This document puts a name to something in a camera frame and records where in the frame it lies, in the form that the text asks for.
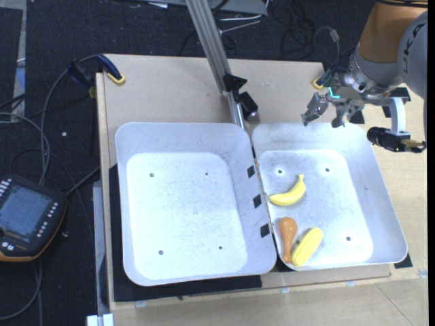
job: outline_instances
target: touchscreen display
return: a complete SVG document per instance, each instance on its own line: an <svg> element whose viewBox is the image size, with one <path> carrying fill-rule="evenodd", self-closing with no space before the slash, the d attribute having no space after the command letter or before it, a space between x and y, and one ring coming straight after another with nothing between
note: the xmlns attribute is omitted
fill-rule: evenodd
<svg viewBox="0 0 435 326"><path fill-rule="evenodd" d="M15 185L0 207L0 226L28 241L52 201L49 196Z"/></svg>

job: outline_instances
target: yellow banana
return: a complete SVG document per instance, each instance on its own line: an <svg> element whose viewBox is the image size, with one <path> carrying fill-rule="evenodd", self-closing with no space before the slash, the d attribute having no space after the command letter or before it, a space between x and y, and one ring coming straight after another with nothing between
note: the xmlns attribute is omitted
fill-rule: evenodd
<svg viewBox="0 0 435 326"><path fill-rule="evenodd" d="M294 249L292 254L293 264L295 266L303 265L308 258L314 254L314 251L318 248L323 238L324 233L320 228L311 228L300 241L299 245Z"/></svg>
<svg viewBox="0 0 435 326"><path fill-rule="evenodd" d="M302 198L306 189L304 175L299 174L297 182L290 191L287 191L286 193L273 194L269 197L269 200L272 204L279 206L291 205Z"/></svg>

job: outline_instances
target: yellow clamp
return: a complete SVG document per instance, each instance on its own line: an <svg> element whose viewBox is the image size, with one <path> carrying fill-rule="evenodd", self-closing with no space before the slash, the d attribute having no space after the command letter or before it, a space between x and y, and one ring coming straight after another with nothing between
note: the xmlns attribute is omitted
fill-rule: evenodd
<svg viewBox="0 0 435 326"><path fill-rule="evenodd" d="M92 99L95 99L95 87L93 86L93 87L89 87L89 89L88 89L88 93L89 93L89 96L92 98Z"/></svg>
<svg viewBox="0 0 435 326"><path fill-rule="evenodd" d="M116 79L111 73L107 73L107 76L116 84L118 84L119 86L122 85L125 82L125 76L123 74L121 74L121 78L120 79Z"/></svg>
<svg viewBox="0 0 435 326"><path fill-rule="evenodd" d="M318 79L320 78L320 76L319 77L317 77L316 79L314 79L314 81L313 82L311 82L311 84L313 85L313 87L316 89L316 90L321 90L322 88L323 88L323 85L318 85L316 82L318 81Z"/></svg>

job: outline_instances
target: yellow corn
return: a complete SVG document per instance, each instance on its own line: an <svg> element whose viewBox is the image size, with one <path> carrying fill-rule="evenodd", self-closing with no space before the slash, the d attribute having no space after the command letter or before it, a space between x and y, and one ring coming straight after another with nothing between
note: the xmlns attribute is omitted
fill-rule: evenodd
<svg viewBox="0 0 435 326"><path fill-rule="evenodd" d="M320 228L315 227L310 229L293 251L293 264L295 266L303 265L318 248L323 238L324 233Z"/></svg>

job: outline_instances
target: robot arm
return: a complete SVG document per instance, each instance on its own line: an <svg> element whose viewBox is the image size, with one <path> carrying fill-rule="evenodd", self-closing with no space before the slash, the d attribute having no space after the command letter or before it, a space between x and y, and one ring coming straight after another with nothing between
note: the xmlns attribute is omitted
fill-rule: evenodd
<svg viewBox="0 0 435 326"><path fill-rule="evenodd" d="M329 93L324 96L315 93L302 121L307 125L318 118L329 103L336 108L336 118L332 121L335 128L344 125L345 116L350 119L363 110L366 103L387 106L391 112L391 129L371 128L369 140L392 151L421 152L426 144L412 141L404 129L402 99L390 94L405 83L425 100L426 108L427 63L427 0L379 0L349 59L347 72L322 79L320 85L329 87ZM423 116L426 133L425 113Z"/></svg>

